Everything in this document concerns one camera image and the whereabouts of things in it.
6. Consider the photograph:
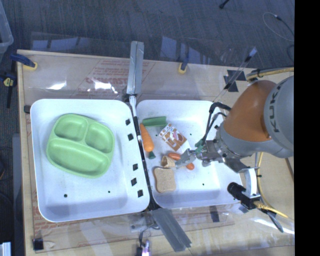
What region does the small tan bread piece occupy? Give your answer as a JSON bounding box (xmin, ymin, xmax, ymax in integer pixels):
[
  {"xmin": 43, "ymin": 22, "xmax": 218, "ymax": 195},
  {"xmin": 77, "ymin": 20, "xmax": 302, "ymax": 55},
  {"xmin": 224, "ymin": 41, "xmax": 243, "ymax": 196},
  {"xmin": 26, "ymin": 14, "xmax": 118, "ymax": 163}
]
[{"xmin": 160, "ymin": 155, "xmax": 177, "ymax": 169}]

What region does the tan toy bread slice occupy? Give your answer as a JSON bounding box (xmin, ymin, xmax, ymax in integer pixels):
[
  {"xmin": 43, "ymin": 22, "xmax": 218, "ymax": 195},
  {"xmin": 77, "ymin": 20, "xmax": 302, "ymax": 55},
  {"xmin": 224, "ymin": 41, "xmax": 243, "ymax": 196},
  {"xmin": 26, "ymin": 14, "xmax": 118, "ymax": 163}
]
[{"xmin": 152, "ymin": 166, "xmax": 178, "ymax": 194}]

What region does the green divided plate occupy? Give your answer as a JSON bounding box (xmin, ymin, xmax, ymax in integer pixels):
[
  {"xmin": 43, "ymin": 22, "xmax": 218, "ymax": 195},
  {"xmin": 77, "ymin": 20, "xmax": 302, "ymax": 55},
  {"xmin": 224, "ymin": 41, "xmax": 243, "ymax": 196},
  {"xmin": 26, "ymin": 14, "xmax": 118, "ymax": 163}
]
[{"xmin": 45, "ymin": 113, "xmax": 116, "ymax": 179}]

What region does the white and brown carton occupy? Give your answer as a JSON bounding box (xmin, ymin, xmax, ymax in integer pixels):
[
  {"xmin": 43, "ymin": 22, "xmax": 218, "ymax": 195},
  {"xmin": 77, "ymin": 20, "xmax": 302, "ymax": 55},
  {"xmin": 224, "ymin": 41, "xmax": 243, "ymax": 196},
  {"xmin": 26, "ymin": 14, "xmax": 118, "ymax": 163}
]
[{"xmin": 158, "ymin": 122, "xmax": 189, "ymax": 152}]

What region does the orange toy carrot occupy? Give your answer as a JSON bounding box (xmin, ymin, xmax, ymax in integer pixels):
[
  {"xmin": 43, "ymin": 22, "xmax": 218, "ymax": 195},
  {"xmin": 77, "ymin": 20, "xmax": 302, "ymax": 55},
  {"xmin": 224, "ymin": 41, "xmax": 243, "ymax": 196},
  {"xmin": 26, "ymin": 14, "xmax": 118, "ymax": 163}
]
[{"xmin": 139, "ymin": 122, "xmax": 157, "ymax": 160}]

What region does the white plastic tray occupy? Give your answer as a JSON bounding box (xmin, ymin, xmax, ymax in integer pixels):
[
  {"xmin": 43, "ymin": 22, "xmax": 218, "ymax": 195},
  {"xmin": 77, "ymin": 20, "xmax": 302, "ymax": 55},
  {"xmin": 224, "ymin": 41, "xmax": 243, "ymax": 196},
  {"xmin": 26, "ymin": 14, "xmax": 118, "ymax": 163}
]
[
  {"xmin": 29, "ymin": 98, "xmax": 151, "ymax": 224},
  {"xmin": 135, "ymin": 99, "xmax": 248, "ymax": 211}
]

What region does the black block with thin wires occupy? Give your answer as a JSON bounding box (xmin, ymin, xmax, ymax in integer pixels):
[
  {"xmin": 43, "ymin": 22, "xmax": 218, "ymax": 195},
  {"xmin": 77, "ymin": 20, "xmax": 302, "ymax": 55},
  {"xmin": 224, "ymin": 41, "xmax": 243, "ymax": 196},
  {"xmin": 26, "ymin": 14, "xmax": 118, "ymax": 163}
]
[{"xmin": 135, "ymin": 239, "xmax": 152, "ymax": 256}]

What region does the green toy vegetable stick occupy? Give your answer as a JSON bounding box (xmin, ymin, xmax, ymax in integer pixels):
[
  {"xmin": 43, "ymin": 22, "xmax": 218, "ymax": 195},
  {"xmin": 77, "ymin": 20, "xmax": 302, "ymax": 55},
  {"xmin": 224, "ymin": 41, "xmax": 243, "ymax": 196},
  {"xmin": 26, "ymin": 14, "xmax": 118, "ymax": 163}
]
[{"xmin": 142, "ymin": 116, "xmax": 168, "ymax": 127}]

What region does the black cylinder on white bracket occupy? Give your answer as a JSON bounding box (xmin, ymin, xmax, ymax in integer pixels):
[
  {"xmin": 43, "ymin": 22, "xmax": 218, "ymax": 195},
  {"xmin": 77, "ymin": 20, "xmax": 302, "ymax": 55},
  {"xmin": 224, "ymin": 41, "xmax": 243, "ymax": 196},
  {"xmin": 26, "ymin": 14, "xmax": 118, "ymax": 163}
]
[{"xmin": 226, "ymin": 166, "xmax": 262, "ymax": 212}]

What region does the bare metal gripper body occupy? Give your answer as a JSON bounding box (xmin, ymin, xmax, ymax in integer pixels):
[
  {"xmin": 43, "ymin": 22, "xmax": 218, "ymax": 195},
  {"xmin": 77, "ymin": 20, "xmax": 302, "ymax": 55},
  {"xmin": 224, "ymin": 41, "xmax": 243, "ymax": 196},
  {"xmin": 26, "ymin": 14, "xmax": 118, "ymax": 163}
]
[{"xmin": 196, "ymin": 139, "xmax": 250, "ymax": 174}]

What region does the orange toy sausage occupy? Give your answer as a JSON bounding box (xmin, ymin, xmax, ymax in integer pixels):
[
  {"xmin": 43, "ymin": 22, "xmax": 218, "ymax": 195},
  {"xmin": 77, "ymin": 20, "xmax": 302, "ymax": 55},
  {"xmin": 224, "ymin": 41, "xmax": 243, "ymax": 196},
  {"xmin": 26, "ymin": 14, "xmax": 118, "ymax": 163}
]
[{"xmin": 167, "ymin": 152, "xmax": 196, "ymax": 171}]

